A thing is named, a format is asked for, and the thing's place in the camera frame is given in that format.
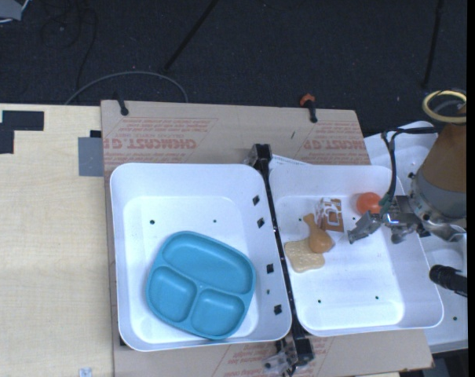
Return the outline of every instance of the empty white tray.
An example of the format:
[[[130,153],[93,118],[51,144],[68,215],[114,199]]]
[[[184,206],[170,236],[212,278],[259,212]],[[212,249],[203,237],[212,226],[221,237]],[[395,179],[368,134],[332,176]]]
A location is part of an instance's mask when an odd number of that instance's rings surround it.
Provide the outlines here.
[[[431,328],[443,318],[436,284],[416,233],[399,244],[382,226],[349,243],[346,231],[360,219],[354,197],[380,196],[389,188],[391,171],[380,166],[284,164],[270,174],[282,243],[309,236],[302,218],[314,213],[323,197],[342,201],[345,235],[324,253],[320,269],[296,273],[287,265],[300,324],[313,335],[334,336],[369,331]],[[400,181],[396,194],[403,195]]]
[[[265,183],[243,164],[127,163],[110,180],[119,331],[139,351],[275,341],[291,327],[289,299]],[[256,270],[246,317],[226,339],[210,340],[160,320],[145,287],[159,248],[192,231],[245,254]]]

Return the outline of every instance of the yellow ring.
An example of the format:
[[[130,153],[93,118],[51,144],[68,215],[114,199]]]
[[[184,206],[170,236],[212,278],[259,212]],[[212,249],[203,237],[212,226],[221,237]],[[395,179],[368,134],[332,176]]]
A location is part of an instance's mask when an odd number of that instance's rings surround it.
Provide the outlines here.
[[[433,110],[431,110],[431,108],[429,107],[429,101],[431,101],[431,99],[433,99],[434,97],[439,97],[440,95],[451,95],[453,97],[460,98],[464,102],[464,104],[467,103],[467,97],[466,97],[466,95],[464,95],[464,93],[460,93],[460,92],[456,92],[456,91],[450,91],[450,90],[436,91],[436,92],[430,93],[429,95],[427,95],[424,98],[424,101],[422,102],[422,109],[424,110],[424,112],[427,113],[427,115],[429,115],[429,117],[432,117],[433,119],[438,120],[440,122],[457,123],[457,124],[466,123],[466,116],[465,115],[462,116],[462,117],[444,116],[444,115],[440,115],[440,114],[434,112]]]

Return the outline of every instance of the blue plate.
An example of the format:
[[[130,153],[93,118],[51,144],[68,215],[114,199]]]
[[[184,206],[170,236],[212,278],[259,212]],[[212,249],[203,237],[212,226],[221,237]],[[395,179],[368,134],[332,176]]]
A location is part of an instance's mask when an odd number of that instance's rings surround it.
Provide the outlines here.
[[[177,232],[160,247],[146,284],[150,310],[175,327],[208,339],[239,329],[256,284],[250,259],[226,243]]]

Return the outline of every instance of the orange ball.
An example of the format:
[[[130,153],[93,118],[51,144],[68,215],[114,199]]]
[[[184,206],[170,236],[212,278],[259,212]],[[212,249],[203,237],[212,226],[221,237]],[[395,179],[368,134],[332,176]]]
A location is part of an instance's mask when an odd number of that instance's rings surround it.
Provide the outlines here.
[[[365,214],[368,210],[371,214],[378,214],[381,208],[378,202],[381,199],[381,196],[374,192],[364,192],[357,197],[356,209],[361,215]]]

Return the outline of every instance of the gray cable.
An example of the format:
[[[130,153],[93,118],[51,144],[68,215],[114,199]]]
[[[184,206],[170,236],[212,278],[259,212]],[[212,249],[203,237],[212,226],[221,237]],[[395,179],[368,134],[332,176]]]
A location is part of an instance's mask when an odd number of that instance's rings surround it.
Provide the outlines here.
[[[83,86],[80,88],[77,92],[75,92],[73,95],[70,96],[70,98],[64,102],[64,104],[69,104],[71,101],[73,101],[79,94],[81,94],[84,90],[87,88],[90,88],[94,84],[97,84],[98,82],[104,81],[105,79],[110,79],[113,77],[119,77],[120,75],[132,75],[132,74],[138,74],[138,75],[154,75],[156,77],[160,77],[161,79],[166,79],[169,82],[172,82],[175,86],[177,86],[180,91],[183,93],[183,96],[185,97],[185,103],[188,103],[188,96],[183,87],[178,84],[176,81],[173,79],[170,79],[169,77],[166,77],[165,75],[159,74],[157,72],[152,72],[152,71],[123,71],[123,72],[116,72],[114,74],[109,74],[105,75],[104,77],[101,77],[99,79],[95,79],[92,82],[89,82],[87,85]]]

